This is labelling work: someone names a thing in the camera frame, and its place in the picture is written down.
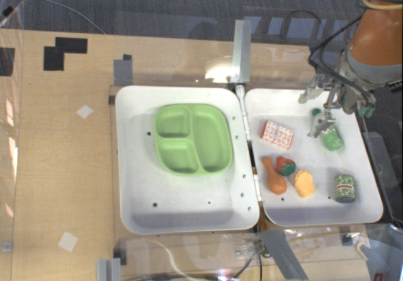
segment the green can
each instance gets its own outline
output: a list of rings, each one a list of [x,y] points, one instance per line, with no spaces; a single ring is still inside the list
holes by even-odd
[[[355,201],[355,182],[351,175],[338,175],[334,179],[335,200],[339,203],[352,203]]]

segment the white wire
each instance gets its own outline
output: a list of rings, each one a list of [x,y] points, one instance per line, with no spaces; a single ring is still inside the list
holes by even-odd
[[[68,6],[65,6],[64,4],[61,4],[61,3],[58,3],[58,2],[55,2],[55,1],[52,1],[52,0],[44,0],[44,1],[45,1],[45,2],[48,2],[48,3],[51,3],[51,4],[54,4],[54,5],[56,5],[56,6],[60,6],[60,7],[64,8],[64,9],[70,10],[70,11],[72,11],[72,12],[78,14],[80,17],[84,18],[86,21],[88,21],[90,24],[92,24],[95,28],[97,28],[101,33],[103,33],[104,35],[106,35],[106,32],[104,32],[99,26],[97,26],[97,25],[96,25],[94,22],[92,22],[89,18],[87,18],[86,16],[84,16],[81,12],[78,12],[77,10],[75,10],[75,9],[73,9],[73,8],[70,8],[70,7],[68,7]]]

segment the divided green plate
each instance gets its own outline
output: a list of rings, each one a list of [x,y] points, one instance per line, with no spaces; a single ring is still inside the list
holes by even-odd
[[[233,160],[224,114],[207,104],[175,104],[160,108],[154,120],[159,162],[181,176],[221,173]]]

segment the patterned box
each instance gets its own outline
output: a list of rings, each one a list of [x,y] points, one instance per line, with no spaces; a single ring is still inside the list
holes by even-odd
[[[261,134],[262,140],[288,150],[291,147],[294,131],[270,121],[266,121]]]

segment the green bottle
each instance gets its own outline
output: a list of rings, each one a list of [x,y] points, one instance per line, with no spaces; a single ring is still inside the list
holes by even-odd
[[[315,108],[312,110],[313,117],[323,116],[320,109]],[[335,126],[332,124],[325,131],[322,131],[320,134],[325,146],[330,150],[337,150],[343,146],[343,140],[340,139]]]

